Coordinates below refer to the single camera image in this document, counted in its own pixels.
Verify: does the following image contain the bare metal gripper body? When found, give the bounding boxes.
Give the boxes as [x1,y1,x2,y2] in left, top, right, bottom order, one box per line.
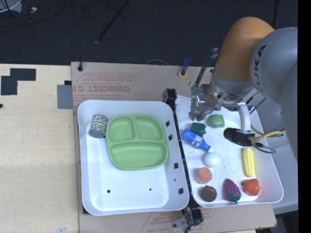
[191,83,244,114]

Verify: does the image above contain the light green toy pepper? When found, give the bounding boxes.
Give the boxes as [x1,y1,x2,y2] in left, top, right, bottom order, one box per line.
[207,114,225,129]

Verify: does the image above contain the dark green toy pepper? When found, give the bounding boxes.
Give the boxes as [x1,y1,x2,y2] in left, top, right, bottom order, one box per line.
[190,122,207,138]

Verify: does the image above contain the blue toy bottle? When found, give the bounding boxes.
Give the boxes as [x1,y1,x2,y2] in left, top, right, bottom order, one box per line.
[180,128,215,153]

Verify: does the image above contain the thin black rod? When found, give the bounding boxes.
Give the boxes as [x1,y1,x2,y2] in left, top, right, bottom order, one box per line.
[169,98,198,218]

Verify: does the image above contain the white ball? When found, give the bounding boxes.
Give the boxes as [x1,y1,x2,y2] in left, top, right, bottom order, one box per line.
[204,152,223,168]

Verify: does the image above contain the brown cardboard board red print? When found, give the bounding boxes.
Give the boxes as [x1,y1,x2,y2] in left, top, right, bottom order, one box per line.
[70,61,278,233]

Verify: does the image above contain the white plastic tray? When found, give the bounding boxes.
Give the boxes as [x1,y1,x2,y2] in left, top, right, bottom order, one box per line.
[77,100,190,216]
[174,95,284,209]

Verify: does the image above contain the yellow toy corn cob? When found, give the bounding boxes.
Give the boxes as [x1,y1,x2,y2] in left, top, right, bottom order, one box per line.
[242,146,256,178]

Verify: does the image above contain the green divided plate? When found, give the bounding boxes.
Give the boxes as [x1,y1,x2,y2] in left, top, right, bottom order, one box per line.
[105,114,170,171]

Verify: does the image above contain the brown round toy fruit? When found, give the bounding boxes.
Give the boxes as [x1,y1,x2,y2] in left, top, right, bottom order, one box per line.
[200,185,218,203]

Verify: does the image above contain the purple toy grapes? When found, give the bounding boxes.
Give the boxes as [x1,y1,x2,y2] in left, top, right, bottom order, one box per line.
[223,178,242,204]

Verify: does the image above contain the orange toy persimmon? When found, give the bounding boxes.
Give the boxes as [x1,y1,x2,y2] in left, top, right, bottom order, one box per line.
[241,178,261,197]

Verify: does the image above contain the green patterned can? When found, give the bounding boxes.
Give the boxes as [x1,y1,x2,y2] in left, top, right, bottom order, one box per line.
[88,114,108,139]

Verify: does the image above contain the black block with thin wires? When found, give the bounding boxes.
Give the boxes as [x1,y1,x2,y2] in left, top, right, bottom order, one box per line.
[186,206,205,229]
[162,88,178,102]

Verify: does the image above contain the black cylinder on white bracket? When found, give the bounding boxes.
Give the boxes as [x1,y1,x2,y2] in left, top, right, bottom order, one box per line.
[223,104,256,147]

